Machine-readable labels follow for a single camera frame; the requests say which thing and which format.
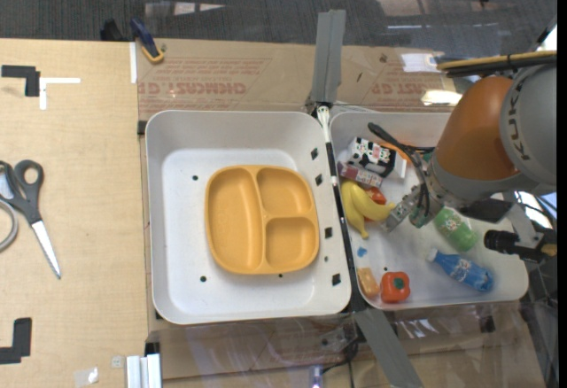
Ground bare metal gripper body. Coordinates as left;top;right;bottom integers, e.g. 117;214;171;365
394;183;431;220

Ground white plastic tray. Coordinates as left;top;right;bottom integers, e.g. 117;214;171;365
329;111;530;313
144;109;353;326

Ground yellow banana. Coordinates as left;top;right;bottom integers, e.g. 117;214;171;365
339;180;397;241

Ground green bottle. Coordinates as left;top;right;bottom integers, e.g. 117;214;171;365
431;206;480;253

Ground pink carton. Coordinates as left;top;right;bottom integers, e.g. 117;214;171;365
337;160;384;190

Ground cow print carton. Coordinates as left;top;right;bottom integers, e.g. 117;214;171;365
346;136;397;179

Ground orange biscuit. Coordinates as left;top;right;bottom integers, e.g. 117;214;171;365
356;267;382;300

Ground orange bell pepper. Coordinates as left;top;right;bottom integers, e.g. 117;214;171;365
379;271;412;305

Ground blue bottle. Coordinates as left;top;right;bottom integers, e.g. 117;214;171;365
425;247;494;292

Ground orange divided plate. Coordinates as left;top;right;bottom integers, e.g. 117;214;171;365
204;164;322;276

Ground brown cardboard board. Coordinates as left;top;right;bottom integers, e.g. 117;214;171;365
135;38;547;381

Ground black cylinder on white bracket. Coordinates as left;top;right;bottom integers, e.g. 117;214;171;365
483;199;558;264

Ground grey handled scissors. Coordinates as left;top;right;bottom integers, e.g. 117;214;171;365
0;159;63;281

